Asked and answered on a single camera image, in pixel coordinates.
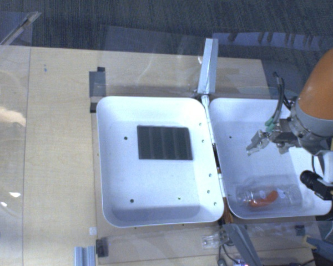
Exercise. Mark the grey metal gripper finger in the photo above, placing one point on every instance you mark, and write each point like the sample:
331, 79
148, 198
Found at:
252, 148
262, 138

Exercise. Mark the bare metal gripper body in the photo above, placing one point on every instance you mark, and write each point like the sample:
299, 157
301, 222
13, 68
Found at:
283, 137

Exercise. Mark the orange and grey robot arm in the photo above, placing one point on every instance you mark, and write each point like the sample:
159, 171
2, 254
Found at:
324, 93

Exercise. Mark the white plastic tray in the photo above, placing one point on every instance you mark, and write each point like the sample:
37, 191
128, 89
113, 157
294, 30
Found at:
238, 159
161, 187

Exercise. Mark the clear plastic bottle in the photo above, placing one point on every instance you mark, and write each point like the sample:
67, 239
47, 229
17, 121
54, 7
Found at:
285, 190

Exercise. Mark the orange carrot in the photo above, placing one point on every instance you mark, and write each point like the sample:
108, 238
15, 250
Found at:
262, 202

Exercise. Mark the dark grey ribbed rectangular pad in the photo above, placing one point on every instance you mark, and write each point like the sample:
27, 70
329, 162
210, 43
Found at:
164, 143

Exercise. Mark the pale wood board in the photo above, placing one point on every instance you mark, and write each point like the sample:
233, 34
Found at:
166, 245

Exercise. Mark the black cylinder on white bracket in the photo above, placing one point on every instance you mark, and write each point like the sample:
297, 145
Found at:
319, 186

